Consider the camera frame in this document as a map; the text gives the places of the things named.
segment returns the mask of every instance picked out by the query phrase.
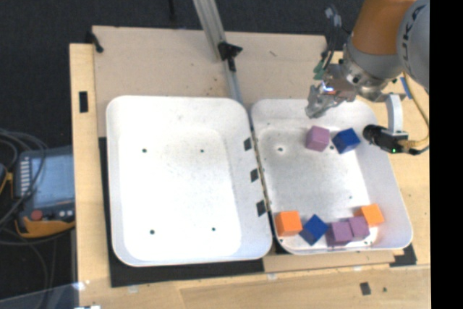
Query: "blue cube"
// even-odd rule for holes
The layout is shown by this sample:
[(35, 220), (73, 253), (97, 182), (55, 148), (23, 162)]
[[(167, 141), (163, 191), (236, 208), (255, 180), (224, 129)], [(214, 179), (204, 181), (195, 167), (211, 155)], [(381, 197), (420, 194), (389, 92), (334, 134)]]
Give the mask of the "blue cube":
[(309, 245), (314, 245), (328, 230), (328, 225), (321, 220), (316, 214), (304, 224), (304, 229), (300, 236), (306, 240)]
[(356, 148), (360, 144), (360, 139), (355, 134), (355, 131), (350, 128), (336, 134), (332, 142), (339, 153), (346, 153)]

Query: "red button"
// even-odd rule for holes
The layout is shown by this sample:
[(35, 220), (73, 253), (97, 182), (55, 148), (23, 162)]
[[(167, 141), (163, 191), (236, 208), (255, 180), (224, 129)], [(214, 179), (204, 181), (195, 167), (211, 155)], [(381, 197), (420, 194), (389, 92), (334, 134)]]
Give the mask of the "red button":
[(43, 218), (42, 210), (34, 210), (32, 213), (30, 213), (30, 218), (34, 221), (42, 220)]

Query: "empty white tray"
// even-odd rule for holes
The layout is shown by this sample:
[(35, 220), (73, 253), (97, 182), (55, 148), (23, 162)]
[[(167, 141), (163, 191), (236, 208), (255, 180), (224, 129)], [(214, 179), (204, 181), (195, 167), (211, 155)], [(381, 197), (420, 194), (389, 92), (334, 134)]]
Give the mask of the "empty white tray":
[[(412, 240), (402, 194), (388, 154), (370, 145), (363, 128), (376, 124), (373, 111), (361, 101), (343, 103), (324, 117), (309, 119), (306, 100), (268, 99), (252, 107), (252, 122), (272, 215), (297, 210), (304, 224), (314, 213), (327, 224), (352, 216), (363, 205), (377, 203), (385, 222), (371, 228), (370, 236), (344, 247), (329, 247), (322, 237), (309, 245), (300, 235), (279, 240), (293, 254), (336, 250), (400, 249)], [(331, 139), (354, 129), (360, 144), (339, 154), (333, 143), (323, 152), (306, 149), (305, 137), (313, 126), (330, 130)]]
[(271, 229), (244, 107), (120, 96), (106, 110), (112, 244), (131, 266), (242, 261)]

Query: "yellow cable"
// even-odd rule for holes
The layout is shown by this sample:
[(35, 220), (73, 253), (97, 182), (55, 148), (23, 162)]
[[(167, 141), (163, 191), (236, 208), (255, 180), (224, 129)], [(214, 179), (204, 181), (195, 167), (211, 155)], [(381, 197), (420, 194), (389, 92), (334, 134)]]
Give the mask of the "yellow cable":
[(425, 145), (429, 141), (429, 118), (426, 116), (424, 110), (422, 109), (421, 105), (417, 102), (415, 95), (413, 94), (412, 87), (409, 84), (409, 78), (408, 75), (404, 73), (405, 77), (405, 83), (408, 86), (408, 90), (410, 92), (410, 95), (412, 97), (413, 102), (415, 103), (416, 107), (418, 108), (418, 111), (421, 113), (421, 116), (426, 122), (426, 126), (428, 127), (428, 133), (427, 135), (422, 139), (422, 140), (400, 140), (399, 144), (403, 145), (405, 148), (414, 148), (414, 147), (420, 147), (422, 145)]

